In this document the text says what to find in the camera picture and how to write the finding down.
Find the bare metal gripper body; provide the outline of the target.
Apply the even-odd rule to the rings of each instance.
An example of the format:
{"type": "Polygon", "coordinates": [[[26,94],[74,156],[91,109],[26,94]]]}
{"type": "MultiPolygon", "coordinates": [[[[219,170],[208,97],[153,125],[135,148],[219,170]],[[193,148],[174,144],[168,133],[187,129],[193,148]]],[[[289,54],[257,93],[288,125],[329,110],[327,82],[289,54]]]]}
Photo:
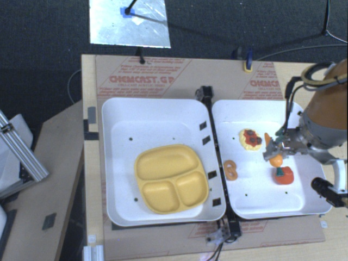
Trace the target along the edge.
{"type": "Polygon", "coordinates": [[[309,154],[308,141],[303,137],[301,128],[281,128],[279,137],[281,138],[281,144],[288,148],[288,156],[309,154]]]}

